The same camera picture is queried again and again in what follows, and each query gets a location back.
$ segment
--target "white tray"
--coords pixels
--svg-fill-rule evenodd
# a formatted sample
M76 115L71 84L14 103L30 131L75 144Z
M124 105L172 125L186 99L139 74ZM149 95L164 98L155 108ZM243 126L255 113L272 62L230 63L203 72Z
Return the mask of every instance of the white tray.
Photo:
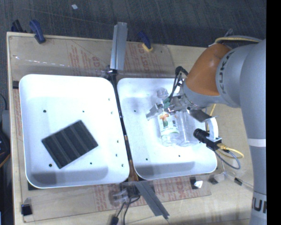
M37 188L125 181L129 164L113 86L97 77L26 75L20 80L25 171ZM41 140L82 120L98 147L59 169Z
M134 168L145 180L211 173L217 160L205 144L190 147L164 147L157 119L146 118L153 106L151 97L164 87L171 93L174 79L124 78L118 82L118 94ZM193 130L205 130L205 124L193 119Z

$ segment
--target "black ribbed mat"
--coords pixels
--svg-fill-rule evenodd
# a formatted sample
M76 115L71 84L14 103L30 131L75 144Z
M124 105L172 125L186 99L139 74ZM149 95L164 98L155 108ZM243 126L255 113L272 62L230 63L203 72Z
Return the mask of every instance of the black ribbed mat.
M81 120L42 139L42 143L59 169L98 146Z

